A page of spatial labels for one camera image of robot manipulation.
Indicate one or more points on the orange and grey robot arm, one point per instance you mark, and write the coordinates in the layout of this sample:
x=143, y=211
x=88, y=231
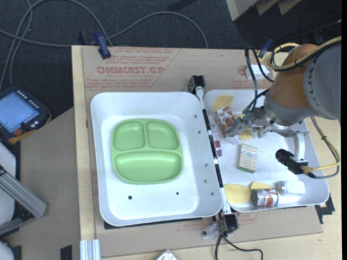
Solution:
x=292, y=91

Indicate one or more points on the brown cardboard board, red print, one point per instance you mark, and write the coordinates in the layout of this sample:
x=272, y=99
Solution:
x=135, y=69

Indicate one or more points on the orange and white packet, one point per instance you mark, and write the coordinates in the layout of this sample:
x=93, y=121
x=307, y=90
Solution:
x=166, y=255

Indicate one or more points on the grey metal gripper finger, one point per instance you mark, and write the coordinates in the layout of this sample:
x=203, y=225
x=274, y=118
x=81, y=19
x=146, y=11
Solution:
x=258, y=133
x=235, y=128

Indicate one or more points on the thin black and white rod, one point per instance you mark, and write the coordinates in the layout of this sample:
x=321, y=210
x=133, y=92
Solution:
x=217, y=166

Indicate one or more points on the green divided plate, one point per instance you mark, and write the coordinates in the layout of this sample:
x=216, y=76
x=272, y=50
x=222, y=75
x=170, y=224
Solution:
x=147, y=162

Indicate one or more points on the small orange and white can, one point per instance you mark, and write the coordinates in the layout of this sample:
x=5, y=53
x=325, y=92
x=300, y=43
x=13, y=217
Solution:
x=265, y=197

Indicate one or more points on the white rectangular block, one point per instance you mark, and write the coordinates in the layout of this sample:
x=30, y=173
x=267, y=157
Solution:
x=253, y=71

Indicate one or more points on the maroon and white small carton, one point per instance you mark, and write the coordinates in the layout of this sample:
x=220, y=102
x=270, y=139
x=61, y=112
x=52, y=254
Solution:
x=216, y=142

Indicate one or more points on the black cylinder on white bracket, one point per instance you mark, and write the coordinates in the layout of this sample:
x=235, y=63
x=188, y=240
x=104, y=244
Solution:
x=290, y=160

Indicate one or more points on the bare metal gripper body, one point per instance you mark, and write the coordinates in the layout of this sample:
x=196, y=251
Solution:
x=261, y=119

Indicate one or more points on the white plastic tray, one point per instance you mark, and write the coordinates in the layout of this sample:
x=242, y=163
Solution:
x=189, y=194
x=271, y=161

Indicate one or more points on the orange and white carton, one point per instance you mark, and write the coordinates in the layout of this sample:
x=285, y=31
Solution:
x=223, y=119

